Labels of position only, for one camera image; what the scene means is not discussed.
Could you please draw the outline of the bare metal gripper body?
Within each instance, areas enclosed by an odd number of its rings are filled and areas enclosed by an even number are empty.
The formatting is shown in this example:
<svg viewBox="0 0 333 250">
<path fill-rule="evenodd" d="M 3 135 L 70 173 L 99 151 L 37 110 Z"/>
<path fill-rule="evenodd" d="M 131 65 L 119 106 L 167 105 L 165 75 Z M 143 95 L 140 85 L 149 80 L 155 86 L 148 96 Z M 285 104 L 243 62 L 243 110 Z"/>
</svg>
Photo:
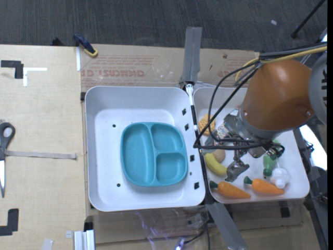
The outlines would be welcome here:
<svg viewBox="0 0 333 250">
<path fill-rule="evenodd" d="M 228 115 L 226 115 L 226 117 L 223 119 L 223 122 L 221 122 L 219 126 L 215 124 L 215 128 L 212 130 L 212 134 L 218 140 L 225 138 L 240 138 L 246 141 L 253 140 L 255 143 L 264 142 L 262 138 L 246 130 L 238 109 L 234 109 Z M 205 141 L 206 146 L 217 146 L 223 144 L 226 143 L 223 143 L 222 141 L 216 141 L 212 135 L 210 135 L 210 133 Z M 266 152 L 266 149 L 264 146 L 258 146 L 250 148 L 247 151 L 252 157 L 259 158 Z"/>
</svg>

